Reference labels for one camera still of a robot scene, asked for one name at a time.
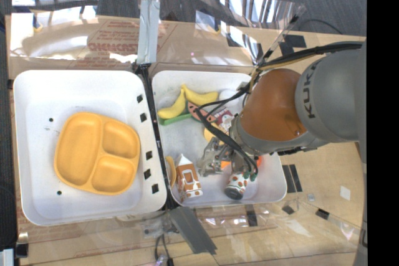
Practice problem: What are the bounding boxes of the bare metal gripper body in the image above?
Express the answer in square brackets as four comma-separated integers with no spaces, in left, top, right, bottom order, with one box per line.
[196,136,250,178]

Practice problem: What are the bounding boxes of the orange carrot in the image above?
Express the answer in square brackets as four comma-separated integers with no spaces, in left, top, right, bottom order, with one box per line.
[219,154,263,171]

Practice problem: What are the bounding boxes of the yellow rounded toy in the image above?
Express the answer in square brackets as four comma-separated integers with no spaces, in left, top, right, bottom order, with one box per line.
[203,123,226,146]

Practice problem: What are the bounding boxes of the white plastic tray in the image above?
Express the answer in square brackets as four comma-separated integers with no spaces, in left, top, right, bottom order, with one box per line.
[12,69,168,226]
[151,70,288,208]

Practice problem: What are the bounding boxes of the red and white packet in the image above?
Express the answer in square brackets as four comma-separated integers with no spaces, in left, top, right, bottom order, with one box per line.
[214,108,235,132]

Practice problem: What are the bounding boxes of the white can strawberry print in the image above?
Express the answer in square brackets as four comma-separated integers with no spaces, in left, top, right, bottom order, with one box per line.
[224,171,251,201]

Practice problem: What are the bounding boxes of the white and orange carton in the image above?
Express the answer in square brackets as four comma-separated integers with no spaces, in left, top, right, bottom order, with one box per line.
[175,153,204,199]

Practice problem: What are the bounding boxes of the yellow curved toy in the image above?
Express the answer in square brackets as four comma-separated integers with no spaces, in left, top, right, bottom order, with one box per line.
[165,155,178,188]

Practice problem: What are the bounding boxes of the red watermelon slice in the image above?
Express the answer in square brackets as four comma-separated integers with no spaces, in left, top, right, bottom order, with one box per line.
[186,100,218,124]

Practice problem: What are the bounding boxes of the green flat stick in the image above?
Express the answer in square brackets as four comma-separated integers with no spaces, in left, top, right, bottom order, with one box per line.
[161,113,193,126]

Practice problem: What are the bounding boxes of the yellow banana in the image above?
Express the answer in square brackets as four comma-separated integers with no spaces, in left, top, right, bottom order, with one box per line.
[157,88,187,120]
[181,83,219,107]

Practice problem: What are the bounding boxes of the white egg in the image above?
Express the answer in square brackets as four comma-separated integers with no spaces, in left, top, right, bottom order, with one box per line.
[218,88,244,104]

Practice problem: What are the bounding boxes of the brown cardboard board red print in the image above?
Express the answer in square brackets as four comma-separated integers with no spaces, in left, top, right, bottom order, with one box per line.
[4,14,367,266]

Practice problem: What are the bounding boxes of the yellow divided plate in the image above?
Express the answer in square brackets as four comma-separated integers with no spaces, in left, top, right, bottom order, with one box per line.
[53,112,142,196]

